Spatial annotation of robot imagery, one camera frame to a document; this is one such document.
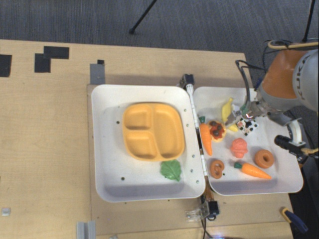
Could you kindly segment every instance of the dark gray carpet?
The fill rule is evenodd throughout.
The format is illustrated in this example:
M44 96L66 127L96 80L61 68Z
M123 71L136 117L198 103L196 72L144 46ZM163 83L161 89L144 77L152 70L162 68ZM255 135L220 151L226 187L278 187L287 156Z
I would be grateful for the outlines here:
M159 0L129 35L150 2L0 0L0 39L244 52L261 66L265 40L301 41L310 7L310 0ZM318 0L311 37L318 37ZM273 58L267 56L266 65ZM251 76L255 83L262 72ZM312 147L318 147L316 113L295 108L292 115L303 118Z

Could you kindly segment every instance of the brown donut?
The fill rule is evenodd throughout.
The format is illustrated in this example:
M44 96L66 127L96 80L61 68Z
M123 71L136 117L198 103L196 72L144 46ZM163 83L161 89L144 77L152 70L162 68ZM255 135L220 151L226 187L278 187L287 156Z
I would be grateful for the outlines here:
M223 175L224 168L224 163L221 160L216 159L210 163L210 175L215 179L219 179Z
M275 159L270 151L261 149L255 154L255 162L261 168L269 168L274 164Z

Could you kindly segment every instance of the wooden surface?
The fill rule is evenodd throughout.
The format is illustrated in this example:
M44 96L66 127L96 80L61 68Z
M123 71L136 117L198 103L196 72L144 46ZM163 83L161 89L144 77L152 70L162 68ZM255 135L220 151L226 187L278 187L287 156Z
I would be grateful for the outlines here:
M52 59L50 74L34 73L34 54L43 53L45 45L70 47L70 58ZM0 54L12 55L10 77L0 78L0 208L11 208L9 217L0 216L1 237L73 239L78 221L94 219L100 230L98 220L109 218L115 227L106 234L118 234L119 239L200 238L199 224L183 219L185 207L197 200L140 205L104 202L100 207L104 216L91 216L90 64L105 60L106 83L110 84L176 85L184 73L193 73L197 87L243 87L234 64L244 59L243 54L10 40L0 41ZM291 209L287 194L215 197L221 214L208 224L214 225L209 231L243 238L260 234L262 238L292 238L279 214L280 207ZM142 219L142 224L139 218L146 211L148 220ZM173 224L160 216L168 211L178 216ZM131 233L158 227L164 231Z

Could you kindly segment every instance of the orange plate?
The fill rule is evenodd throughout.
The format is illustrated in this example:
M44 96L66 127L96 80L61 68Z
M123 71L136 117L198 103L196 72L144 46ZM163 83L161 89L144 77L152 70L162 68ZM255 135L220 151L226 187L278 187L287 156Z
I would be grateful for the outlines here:
M129 106L123 114L127 152L138 160L167 161L184 152L184 131L178 112L160 103Z

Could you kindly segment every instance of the carrot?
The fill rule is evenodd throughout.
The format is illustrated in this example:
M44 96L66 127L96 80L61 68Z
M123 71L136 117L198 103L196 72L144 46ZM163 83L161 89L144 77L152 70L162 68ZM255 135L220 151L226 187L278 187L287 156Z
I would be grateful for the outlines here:
M209 127L205 123L201 123L199 125L199 130L200 130L200 137L201 137L201 141L203 143L203 146L204 146L207 154L211 156L213 154L213 150L211 147L211 135L209 132Z
M268 180L271 179L271 176L269 174L265 173L263 170L259 169L258 167L254 166L254 165L251 165L249 163L244 163L242 165L238 162L235 162L234 167L238 168L238 169L241 168L241 171L243 173L254 176L254 177L268 179Z

